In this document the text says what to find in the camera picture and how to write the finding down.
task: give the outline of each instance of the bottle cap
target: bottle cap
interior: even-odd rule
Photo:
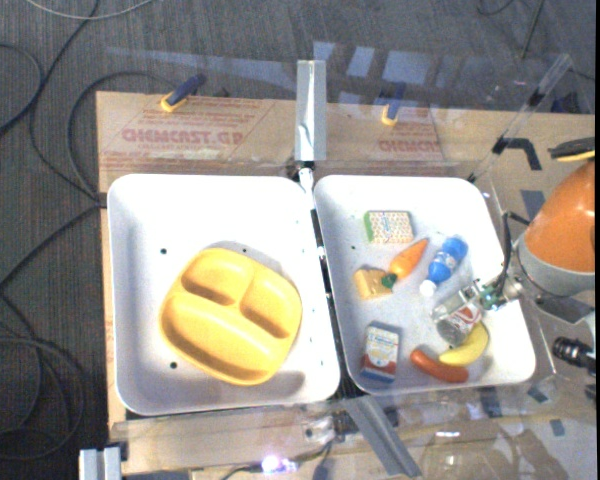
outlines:
[[[430,281],[429,279],[425,279],[420,285],[420,293],[425,297],[431,297],[435,293],[436,288],[436,283]]]
[[[382,276],[382,279],[380,279],[380,282],[382,283],[382,286],[386,286],[387,288],[391,289],[391,288],[393,288],[393,285],[396,284],[397,279],[398,279],[398,276],[391,273],[391,274],[387,274],[386,276]]]

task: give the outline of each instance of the small box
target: small box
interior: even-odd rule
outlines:
[[[409,212],[369,211],[364,214],[364,227],[373,244],[408,244],[413,241]]]
[[[377,325],[369,325],[365,335],[360,374],[382,382],[393,382],[398,366],[399,347],[398,333]]]

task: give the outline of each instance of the yellow plastic plate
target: yellow plastic plate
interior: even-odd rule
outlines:
[[[261,263],[222,248],[198,253],[160,309],[166,342],[202,371],[242,386],[278,371],[298,333],[295,287]]]

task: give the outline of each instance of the blue clamp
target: blue clamp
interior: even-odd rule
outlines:
[[[397,82],[392,98],[386,98],[388,103],[382,109],[382,122],[386,125],[393,126],[398,122],[398,110],[402,103],[402,98],[407,90],[407,84]]]
[[[160,105],[163,110],[173,112],[181,105],[184,105],[187,96],[189,96],[189,94],[195,94],[198,88],[204,85],[206,81],[207,78],[203,74],[192,76],[189,80],[178,86],[175,91],[170,92],[162,98],[160,100]]]

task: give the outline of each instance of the plastic bottle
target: plastic bottle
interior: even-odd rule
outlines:
[[[450,345],[460,345],[480,320],[482,306],[478,290],[473,286],[464,288],[431,311],[438,334]]]
[[[467,243],[459,236],[447,238],[429,264],[429,275],[420,285],[420,293],[431,297],[438,285],[451,277],[468,249]]]

